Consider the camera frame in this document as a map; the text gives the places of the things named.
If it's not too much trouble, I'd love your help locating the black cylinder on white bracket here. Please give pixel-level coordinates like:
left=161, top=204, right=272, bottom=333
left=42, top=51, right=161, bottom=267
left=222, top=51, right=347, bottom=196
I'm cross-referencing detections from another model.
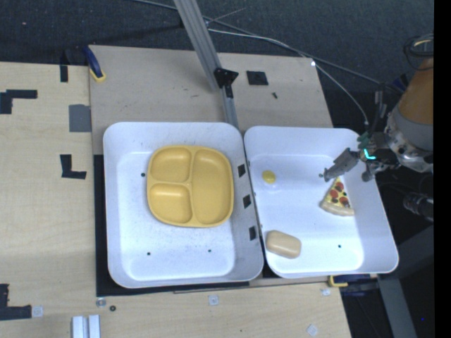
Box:
left=402, top=192, right=435, bottom=224

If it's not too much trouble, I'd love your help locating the toy pizza slice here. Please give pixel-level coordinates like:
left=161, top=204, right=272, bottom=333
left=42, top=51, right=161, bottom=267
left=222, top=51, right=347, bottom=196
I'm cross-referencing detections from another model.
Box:
left=319, top=175, right=356, bottom=218

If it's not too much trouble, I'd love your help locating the white plastic tray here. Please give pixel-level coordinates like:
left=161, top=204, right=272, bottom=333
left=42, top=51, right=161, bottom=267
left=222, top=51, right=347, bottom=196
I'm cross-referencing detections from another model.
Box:
left=102, top=121, right=266, bottom=289
left=242, top=125, right=400, bottom=280

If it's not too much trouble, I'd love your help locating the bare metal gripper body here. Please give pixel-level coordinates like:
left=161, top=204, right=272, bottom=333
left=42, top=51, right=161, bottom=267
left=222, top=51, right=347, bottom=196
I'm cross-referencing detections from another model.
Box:
left=359, top=118, right=435, bottom=174

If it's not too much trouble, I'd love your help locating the pale wood board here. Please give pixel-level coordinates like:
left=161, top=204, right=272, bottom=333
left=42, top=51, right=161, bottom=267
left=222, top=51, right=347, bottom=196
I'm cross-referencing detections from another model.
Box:
left=87, top=44, right=340, bottom=289

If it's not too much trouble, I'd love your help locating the beige toy bread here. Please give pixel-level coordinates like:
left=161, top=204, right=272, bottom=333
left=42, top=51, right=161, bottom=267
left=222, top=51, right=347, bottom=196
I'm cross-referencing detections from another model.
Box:
left=265, top=230, right=303, bottom=260

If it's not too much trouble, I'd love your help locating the yellow divided plate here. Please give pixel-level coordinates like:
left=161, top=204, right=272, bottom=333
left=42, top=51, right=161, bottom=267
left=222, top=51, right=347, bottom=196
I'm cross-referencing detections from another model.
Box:
left=146, top=144, right=235, bottom=229

